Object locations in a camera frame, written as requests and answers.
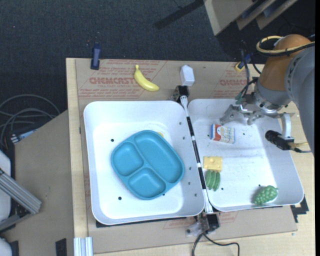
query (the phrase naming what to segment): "small packaged box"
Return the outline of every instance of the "small packaged box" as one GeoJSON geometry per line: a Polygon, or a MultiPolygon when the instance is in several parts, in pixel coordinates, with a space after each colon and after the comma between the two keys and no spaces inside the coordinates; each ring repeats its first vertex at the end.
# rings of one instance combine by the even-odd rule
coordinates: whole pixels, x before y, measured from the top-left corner
{"type": "Polygon", "coordinates": [[[235,129],[220,124],[211,125],[211,140],[218,142],[235,143],[235,129]]]}

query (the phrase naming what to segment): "divided blue plate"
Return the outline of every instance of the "divided blue plate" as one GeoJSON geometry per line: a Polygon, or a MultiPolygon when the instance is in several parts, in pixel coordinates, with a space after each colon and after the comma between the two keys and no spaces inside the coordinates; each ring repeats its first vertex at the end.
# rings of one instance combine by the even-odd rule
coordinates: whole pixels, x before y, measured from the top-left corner
{"type": "Polygon", "coordinates": [[[143,130],[121,142],[111,153],[113,170],[138,198],[155,199],[183,177],[185,166],[157,132],[143,130]]]}

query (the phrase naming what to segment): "yellow block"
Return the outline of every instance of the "yellow block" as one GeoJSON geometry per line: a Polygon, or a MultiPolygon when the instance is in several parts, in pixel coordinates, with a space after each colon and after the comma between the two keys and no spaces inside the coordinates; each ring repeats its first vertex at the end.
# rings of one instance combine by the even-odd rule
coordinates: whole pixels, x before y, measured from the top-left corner
{"type": "Polygon", "coordinates": [[[220,173],[222,170],[222,157],[221,156],[204,156],[203,168],[220,173]]]}

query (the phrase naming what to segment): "wooden table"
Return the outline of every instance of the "wooden table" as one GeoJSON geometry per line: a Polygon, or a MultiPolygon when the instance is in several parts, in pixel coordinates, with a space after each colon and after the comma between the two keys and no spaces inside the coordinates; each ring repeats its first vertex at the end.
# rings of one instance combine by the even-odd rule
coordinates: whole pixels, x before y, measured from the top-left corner
{"type": "MultiPolygon", "coordinates": [[[[209,67],[213,63],[199,62],[199,67],[206,65],[209,67]]],[[[68,97],[68,117],[69,117],[69,137],[70,137],[70,160],[72,179],[72,201],[73,201],[73,222],[75,238],[85,238],[89,236],[87,223],[87,209],[85,197],[85,180],[83,167],[82,142],[79,132],[80,112],[77,86],[76,59],[66,59],[67,71],[67,97],[68,97]]],[[[289,104],[286,112],[296,113],[292,118],[292,136],[297,142],[306,141],[302,130],[299,112],[293,103],[289,104]]],[[[220,240],[220,243],[238,242],[241,255],[315,255],[315,165],[312,154],[292,153],[292,158],[298,171],[309,211],[305,215],[298,216],[297,231],[276,234],[266,234],[251,237],[239,237],[234,239],[220,240]]],[[[119,243],[126,243],[125,237],[119,237],[119,243]]],[[[159,246],[151,248],[141,248],[135,250],[125,250],[99,254],[105,255],[190,255],[192,243],[184,243],[170,246],[159,246]]],[[[197,255],[236,255],[236,246],[216,246],[210,242],[201,242],[196,248],[197,255]]]]}

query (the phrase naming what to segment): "dark floor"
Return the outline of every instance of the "dark floor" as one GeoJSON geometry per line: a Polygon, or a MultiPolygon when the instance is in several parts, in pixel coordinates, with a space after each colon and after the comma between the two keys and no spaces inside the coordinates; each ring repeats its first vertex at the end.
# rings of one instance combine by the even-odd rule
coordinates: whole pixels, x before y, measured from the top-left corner
{"type": "MultiPolygon", "coordinates": [[[[43,100],[10,97],[35,94],[67,109],[68,57],[91,58],[99,41],[102,59],[240,61],[244,40],[255,51],[259,39],[315,33],[316,0],[299,0],[260,30],[255,21],[242,31],[235,22],[213,34],[205,6],[171,24],[157,22],[194,0],[0,0],[0,111],[54,110],[43,100]]],[[[257,63],[266,58],[257,56],[257,63]]],[[[0,125],[8,117],[0,114],[0,125]]]]}

